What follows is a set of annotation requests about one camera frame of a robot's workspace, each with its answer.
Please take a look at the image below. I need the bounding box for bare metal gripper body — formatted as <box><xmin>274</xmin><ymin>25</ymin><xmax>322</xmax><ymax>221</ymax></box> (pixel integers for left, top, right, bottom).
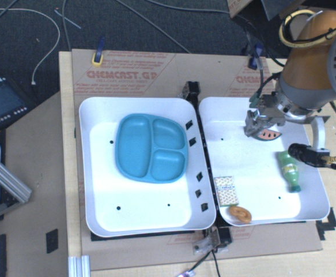
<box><xmin>256</xmin><ymin>93</ymin><xmax>316</xmax><ymax>127</ymax></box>

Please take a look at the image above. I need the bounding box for toy watermelon slice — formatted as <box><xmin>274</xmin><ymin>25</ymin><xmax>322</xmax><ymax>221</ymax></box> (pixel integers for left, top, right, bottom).
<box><xmin>256</xmin><ymin>128</ymin><xmax>283</xmax><ymax>142</ymax></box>

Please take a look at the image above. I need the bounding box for white plastic tray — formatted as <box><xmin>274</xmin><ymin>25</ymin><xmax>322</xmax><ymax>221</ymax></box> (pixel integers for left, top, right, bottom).
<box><xmin>198</xmin><ymin>96</ymin><xmax>331</xmax><ymax>227</ymax></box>
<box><xmin>78</xmin><ymin>96</ymin><xmax>217</xmax><ymax>238</ymax></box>

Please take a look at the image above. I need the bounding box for green plastic bottle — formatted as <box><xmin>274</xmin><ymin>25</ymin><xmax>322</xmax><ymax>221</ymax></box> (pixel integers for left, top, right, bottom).
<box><xmin>277</xmin><ymin>149</ymin><xmax>302</xmax><ymax>193</ymax></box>

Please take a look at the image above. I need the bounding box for patterned white and orange carton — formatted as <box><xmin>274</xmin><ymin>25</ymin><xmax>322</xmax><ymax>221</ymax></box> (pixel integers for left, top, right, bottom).
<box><xmin>213</xmin><ymin>175</ymin><xmax>240</xmax><ymax>208</ymax></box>

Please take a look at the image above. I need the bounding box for orange toy pretzel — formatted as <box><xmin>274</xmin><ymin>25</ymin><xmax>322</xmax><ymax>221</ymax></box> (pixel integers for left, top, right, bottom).
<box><xmin>228</xmin><ymin>205</ymin><xmax>253</xmax><ymax>224</ymax></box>

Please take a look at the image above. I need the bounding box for brown cardboard board red print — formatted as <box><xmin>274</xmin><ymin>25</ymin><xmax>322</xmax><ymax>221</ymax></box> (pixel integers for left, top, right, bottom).
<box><xmin>70</xmin><ymin>48</ymin><xmax>323</xmax><ymax>271</ymax></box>

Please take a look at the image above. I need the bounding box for blue divided plate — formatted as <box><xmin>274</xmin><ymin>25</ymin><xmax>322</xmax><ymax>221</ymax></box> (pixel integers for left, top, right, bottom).
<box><xmin>115</xmin><ymin>113</ymin><xmax>190</xmax><ymax>185</ymax></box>

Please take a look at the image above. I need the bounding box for black cylinder on white bracket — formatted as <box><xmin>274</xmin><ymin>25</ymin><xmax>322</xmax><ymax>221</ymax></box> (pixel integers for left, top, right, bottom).
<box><xmin>288</xmin><ymin>116</ymin><xmax>331</xmax><ymax>167</ymax></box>

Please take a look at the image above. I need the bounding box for black block with thin wires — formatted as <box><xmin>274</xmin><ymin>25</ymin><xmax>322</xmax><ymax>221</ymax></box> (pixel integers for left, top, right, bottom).
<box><xmin>184</xmin><ymin>80</ymin><xmax>201</xmax><ymax>101</ymax></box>
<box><xmin>210</xmin><ymin>226</ymin><xmax>232</xmax><ymax>254</ymax></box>

